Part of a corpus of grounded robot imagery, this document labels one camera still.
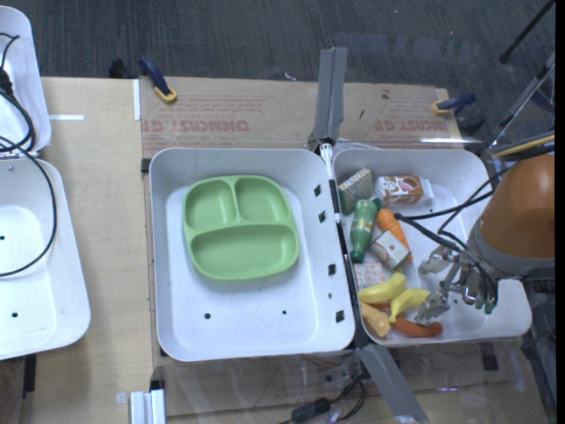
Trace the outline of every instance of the gray tape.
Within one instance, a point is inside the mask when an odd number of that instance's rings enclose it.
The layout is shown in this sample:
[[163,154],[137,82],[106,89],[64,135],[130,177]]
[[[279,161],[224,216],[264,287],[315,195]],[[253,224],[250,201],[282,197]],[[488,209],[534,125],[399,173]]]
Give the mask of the gray tape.
[[377,384],[396,420],[402,424],[413,421],[428,422],[424,410],[385,346],[367,345],[359,350],[359,358]]

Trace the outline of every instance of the dark floor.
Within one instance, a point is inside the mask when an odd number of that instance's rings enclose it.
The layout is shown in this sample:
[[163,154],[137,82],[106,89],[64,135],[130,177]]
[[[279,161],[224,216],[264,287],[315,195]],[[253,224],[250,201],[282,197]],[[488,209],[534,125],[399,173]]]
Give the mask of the dark floor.
[[[474,94],[489,138],[555,49],[549,0],[0,0],[30,18],[41,75],[108,77],[121,57],[165,75],[316,81],[320,50],[349,48],[346,80]],[[547,122],[531,117],[534,132]]]

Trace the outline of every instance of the white container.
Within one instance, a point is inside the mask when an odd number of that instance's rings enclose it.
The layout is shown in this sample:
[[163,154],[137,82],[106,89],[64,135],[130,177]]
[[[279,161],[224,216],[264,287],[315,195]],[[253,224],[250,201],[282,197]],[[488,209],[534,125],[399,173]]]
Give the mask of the white container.
[[[33,155],[49,144],[50,126],[34,39],[27,17],[0,6],[0,32],[19,35],[10,46],[4,69],[21,105],[34,122]],[[0,37],[0,51],[8,38]],[[0,97],[0,129],[9,140],[21,140],[26,126],[19,112]],[[53,228],[52,198],[40,169],[19,155],[0,154],[0,274],[27,265],[46,247]],[[33,266],[0,277],[0,360],[70,345],[90,323],[90,306],[80,265],[63,182],[49,163],[37,160],[49,176],[56,200],[53,244]]]
[[[429,178],[432,207],[409,206],[406,215],[429,213],[464,202],[486,179],[483,163],[463,150],[348,149],[334,159],[337,183],[363,167],[373,176],[413,171]],[[298,262],[286,272],[261,280],[217,282],[199,274],[190,261],[182,227],[182,197],[191,184],[230,174],[272,178],[286,192],[300,238]],[[162,349],[181,361],[332,352],[348,346],[355,330],[343,254],[333,219],[328,173],[321,158],[304,149],[170,148],[149,168],[153,217],[157,335]],[[484,204],[467,208],[449,229],[460,238],[480,216]],[[325,220],[320,222],[320,215]],[[343,216],[349,242],[352,215]],[[443,222],[422,222],[436,231]],[[413,263],[404,268],[407,286],[434,291],[444,274],[421,276],[420,262],[436,247],[407,229]],[[366,262],[378,261],[365,254]],[[329,275],[329,266],[335,273]],[[365,329],[382,345],[420,345],[482,338],[513,337],[531,324],[531,311],[519,282],[501,282],[499,305],[491,315],[461,298],[441,320],[433,338],[409,338],[391,331],[385,339]]]

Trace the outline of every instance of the toy banana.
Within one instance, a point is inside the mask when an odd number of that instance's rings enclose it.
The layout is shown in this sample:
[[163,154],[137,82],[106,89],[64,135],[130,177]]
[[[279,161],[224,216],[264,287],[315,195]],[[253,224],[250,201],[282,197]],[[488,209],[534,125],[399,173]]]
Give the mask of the toy banana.
[[390,331],[390,322],[388,317],[381,310],[371,305],[367,305],[362,301],[359,302],[361,306],[361,315],[365,318],[365,322],[375,330],[377,335],[385,337]]
[[365,303],[383,303],[390,301],[406,288],[406,276],[396,271],[382,283],[372,284],[359,291],[358,297]]
[[404,289],[400,294],[390,300],[390,316],[388,321],[391,323],[396,322],[396,317],[406,311],[408,308],[420,306],[430,292],[426,289],[418,287],[411,287]]

